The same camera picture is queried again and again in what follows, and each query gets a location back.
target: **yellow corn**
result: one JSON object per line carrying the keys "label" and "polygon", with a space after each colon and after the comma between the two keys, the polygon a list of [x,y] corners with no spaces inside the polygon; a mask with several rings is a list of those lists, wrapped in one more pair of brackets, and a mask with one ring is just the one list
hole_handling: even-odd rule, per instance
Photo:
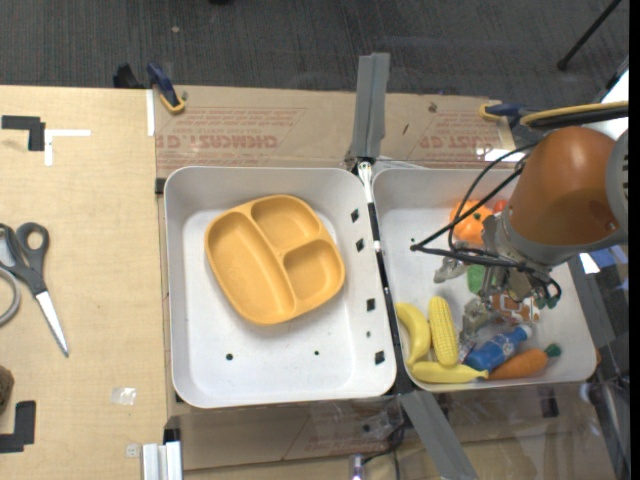
{"label": "yellow corn", "polygon": [[429,325],[438,362],[453,366],[458,362],[458,338],[449,303],[442,297],[435,296],[429,301]]}

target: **green object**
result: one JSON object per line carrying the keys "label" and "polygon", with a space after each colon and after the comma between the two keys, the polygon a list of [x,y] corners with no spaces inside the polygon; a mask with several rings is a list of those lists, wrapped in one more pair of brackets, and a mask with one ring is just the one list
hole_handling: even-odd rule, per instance
{"label": "green object", "polygon": [[558,357],[560,354],[562,354],[562,349],[555,343],[552,343],[544,349],[544,353],[549,357]]}
{"label": "green object", "polygon": [[471,293],[478,294],[482,289],[484,270],[482,265],[471,265],[467,269],[467,287]]}

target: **black scissors handle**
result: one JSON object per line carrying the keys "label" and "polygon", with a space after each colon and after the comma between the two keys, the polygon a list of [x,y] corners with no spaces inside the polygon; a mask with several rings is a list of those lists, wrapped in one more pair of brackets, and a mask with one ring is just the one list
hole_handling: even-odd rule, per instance
{"label": "black scissors handle", "polygon": [[[37,233],[41,236],[42,242],[38,247],[29,245],[29,236],[32,233]],[[13,265],[7,265],[0,261],[0,266],[27,283],[31,293],[34,295],[47,291],[47,285],[42,275],[44,255],[49,248],[49,232],[47,229],[35,222],[27,222],[20,226],[17,231],[14,231],[6,224],[0,224],[0,236],[3,234],[14,263]]]}

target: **dark grey carpet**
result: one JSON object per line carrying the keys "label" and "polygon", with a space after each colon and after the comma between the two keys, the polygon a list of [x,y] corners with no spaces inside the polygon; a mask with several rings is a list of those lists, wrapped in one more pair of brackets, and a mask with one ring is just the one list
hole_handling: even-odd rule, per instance
{"label": "dark grey carpet", "polygon": [[111,87],[128,62],[176,84],[355,90],[358,56],[391,53],[390,92],[590,102],[629,54],[623,0],[0,0],[0,84]]}

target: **scissor blade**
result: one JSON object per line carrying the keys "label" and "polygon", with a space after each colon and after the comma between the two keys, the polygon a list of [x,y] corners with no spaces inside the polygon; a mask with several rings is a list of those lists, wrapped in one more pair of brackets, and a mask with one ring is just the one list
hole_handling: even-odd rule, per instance
{"label": "scissor blade", "polygon": [[62,349],[62,353],[69,357],[69,348],[67,347],[67,342],[64,339],[64,334],[62,334],[62,327],[60,325],[60,321],[58,320],[58,315],[56,314],[56,310],[53,308],[53,301],[51,300],[51,295],[49,292],[41,292],[36,295],[37,301],[40,303],[40,308],[44,313],[44,317],[49,324],[49,328],[53,333],[58,345]]}

